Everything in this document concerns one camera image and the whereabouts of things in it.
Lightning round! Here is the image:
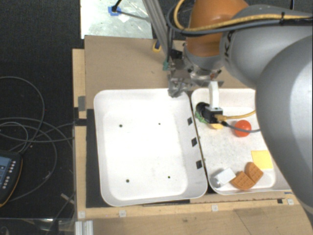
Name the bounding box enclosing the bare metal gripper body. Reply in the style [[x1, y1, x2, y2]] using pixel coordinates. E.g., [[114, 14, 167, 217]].
[[168, 57, 224, 87]]

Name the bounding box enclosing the green toy vegetable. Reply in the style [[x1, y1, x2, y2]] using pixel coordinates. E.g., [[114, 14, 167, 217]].
[[195, 111, 208, 125]]

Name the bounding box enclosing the brown cardboard board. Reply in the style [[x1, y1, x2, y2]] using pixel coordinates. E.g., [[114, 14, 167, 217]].
[[72, 35, 313, 235]]

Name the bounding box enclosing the white plastic tray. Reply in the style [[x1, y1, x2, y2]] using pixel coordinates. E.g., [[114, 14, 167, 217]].
[[190, 88, 293, 196], [93, 88, 209, 207]]

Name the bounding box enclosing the red tomato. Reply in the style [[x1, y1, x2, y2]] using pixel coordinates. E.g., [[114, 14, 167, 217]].
[[234, 119, 252, 138]]

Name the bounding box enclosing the white block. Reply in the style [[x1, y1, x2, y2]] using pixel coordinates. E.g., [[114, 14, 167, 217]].
[[216, 167, 237, 186]]

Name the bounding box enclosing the yellow cheese slice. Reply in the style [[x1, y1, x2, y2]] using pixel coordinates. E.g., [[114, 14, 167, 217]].
[[250, 150, 274, 170]]

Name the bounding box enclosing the orange waffle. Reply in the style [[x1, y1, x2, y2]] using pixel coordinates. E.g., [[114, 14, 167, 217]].
[[229, 171, 255, 190], [244, 162, 265, 184]]

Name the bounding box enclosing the black cylinder on white bracket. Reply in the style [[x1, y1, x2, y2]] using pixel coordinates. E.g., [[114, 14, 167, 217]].
[[195, 81, 224, 125]]

